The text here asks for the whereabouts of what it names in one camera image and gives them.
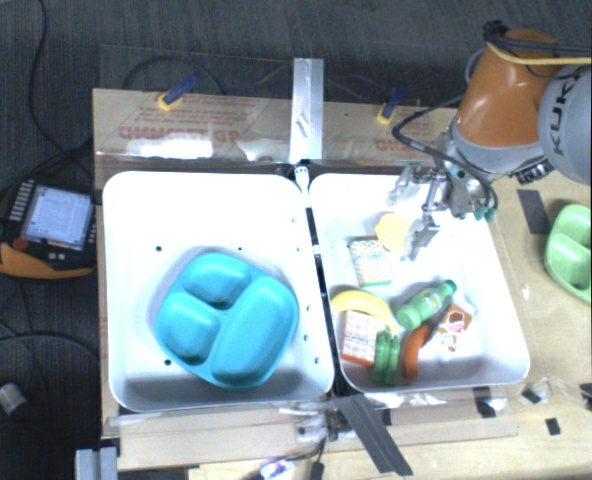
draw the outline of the white tray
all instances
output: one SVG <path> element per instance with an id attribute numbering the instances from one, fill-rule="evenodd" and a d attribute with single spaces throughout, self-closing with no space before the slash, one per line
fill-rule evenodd
<path id="1" fill-rule="evenodd" d="M 103 191 L 109 386 L 133 411 L 314 400 L 334 367 L 302 195 L 267 174 L 124 172 Z M 154 321 L 190 259 L 238 256 L 296 294 L 300 318 L 269 380 L 247 392 L 216 387 L 170 362 Z"/>
<path id="2" fill-rule="evenodd" d="M 386 205 L 396 176 L 333 174 L 316 177 L 310 199 L 330 299 L 357 279 L 348 244 L 356 237 L 374 235 L 380 217 L 393 210 Z M 428 185 L 396 211 L 410 222 L 421 217 Z M 513 384 L 529 371 L 529 352 L 489 227 L 473 215 L 454 219 L 449 211 L 435 212 L 441 230 L 412 262 L 393 262 L 390 285 L 366 288 L 396 308 L 427 284 L 444 279 L 456 282 L 454 302 L 476 314 L 454 353 L 443 353 L 428 343 L 419 354 L 418 377 L 412 382 L 398 373 L 395 386 L 370 379 L 367 367 L 342 360 L 347 380 L 363 392 L 429 391 Z M 342 337 L 342 317 L 332 312 L 336 341 Z"/>

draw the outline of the green tray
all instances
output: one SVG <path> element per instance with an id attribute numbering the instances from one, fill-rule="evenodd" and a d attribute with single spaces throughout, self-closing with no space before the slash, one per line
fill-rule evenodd
<path id="1" fill-rule="evenodd" d="M 556 217 L 545 250 L 549 275 L 565 289 L 592 303 L 591 210 L 565 206 Z"/>

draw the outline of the blue clamp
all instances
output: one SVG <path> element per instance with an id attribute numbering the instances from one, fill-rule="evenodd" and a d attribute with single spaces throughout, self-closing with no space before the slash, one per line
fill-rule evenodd
<path id="1" fill-rule="evenodd" d="M 400 84 L 392 89 L 387 102 L 384 103 L 382 107 L 380 107 L 378 115 L 376 116 L 376 119 L 379 123 L 391 124 L 394 118 L 394 109 L 396 108 L 396 105 L 400 103 L 403 93 L 405 92 L 405 88 L 405 84 Z"/>
<path id="2" fill-rule="evenodd" d="M 192 91 L 201 81 L 198 73 L 189 75 L 184 80 L 177 83 L 169 91 L 164 92 L 158 97 L 158 106 L 161 110 L 169 112 L 172 108 L 180 105 L 182 96 L 186 92 Z"/>

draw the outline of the yellow round object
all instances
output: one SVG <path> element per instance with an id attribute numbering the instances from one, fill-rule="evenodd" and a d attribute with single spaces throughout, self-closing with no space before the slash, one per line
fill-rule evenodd
<path id="1" fill-rule="evenodd" d="M 392 252 L 402 253 L 411 223 L 397 213 L 384 214 L 376 224 L 376 236 Z"/>

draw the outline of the toy banana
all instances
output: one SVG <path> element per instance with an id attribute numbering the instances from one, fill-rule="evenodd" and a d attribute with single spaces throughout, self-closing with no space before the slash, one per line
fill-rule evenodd
<path id="1" fill-rule="evenodd" d="M 361 311 L 383 322 L 392 332 L 400 330 L 387 302 L 369 292 L 345 290 L 333 297 L 330 303 L 335 311 Z"/>

